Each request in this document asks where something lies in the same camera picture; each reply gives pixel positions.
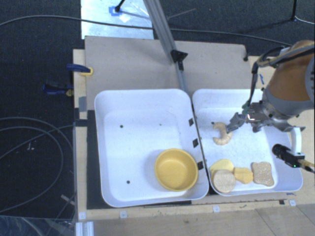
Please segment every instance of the bowl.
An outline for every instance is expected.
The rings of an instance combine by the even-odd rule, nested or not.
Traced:
[[[154,170],[159,183],[170,191],[188,190],[198,179],[196,161],[178,148],[164,150],[157,157]]]

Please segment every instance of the beige curved toy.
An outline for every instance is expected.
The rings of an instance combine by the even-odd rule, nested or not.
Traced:
[[[225,129],[225,124],[223,122],[216,122],[213,125],[213,129],[219,129],[220,133],[221,133],[221,138],[218,137],[214,137],[213,141],[217,144],[217,145],[225,145],[227,144],[231,138],[232,138],[232,132],[227,133],[226,129]]]

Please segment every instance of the toy bread slice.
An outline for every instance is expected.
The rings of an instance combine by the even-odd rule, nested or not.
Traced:
[[[275,184],[271,174],[271,165],[268,162],[252,163],[254,183],[272,186]]]
[[[228,159],[221,159],[210,166],[209,171],[213,175],[218,170],[228,170],[233,172],[234,165]]]
[[[235,177],[229,170],[218,170],[213,176],[212,184],[217,191],[228,193],[235,187]]]
[[[250,183],[253,180],[253,174],[252,171],[248,168],[234,168],[233,171],[234,177],[236,180],[247,184]]]

